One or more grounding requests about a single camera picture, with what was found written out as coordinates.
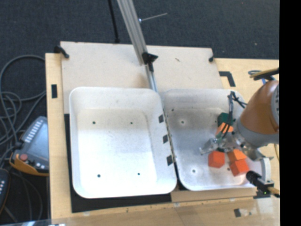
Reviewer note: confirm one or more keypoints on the pale flat board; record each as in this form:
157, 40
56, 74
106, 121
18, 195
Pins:
105, 65

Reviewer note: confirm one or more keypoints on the green cube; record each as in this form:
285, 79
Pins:
223, 118

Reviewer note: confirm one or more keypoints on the white plastic tray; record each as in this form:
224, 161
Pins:
117, 149
190, 145

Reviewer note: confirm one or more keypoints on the orange cube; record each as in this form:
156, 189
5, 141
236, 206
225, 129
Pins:
240, 167
216, 159
222, 128
238, 155

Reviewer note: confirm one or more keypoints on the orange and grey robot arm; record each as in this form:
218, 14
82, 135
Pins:
257, 112

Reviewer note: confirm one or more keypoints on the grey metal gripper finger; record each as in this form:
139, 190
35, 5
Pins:
208, 147

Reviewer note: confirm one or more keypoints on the black cylinder on white bracket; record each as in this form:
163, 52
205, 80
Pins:
258, 181

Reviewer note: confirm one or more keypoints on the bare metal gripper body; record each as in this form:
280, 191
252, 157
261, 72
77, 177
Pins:
235, 142

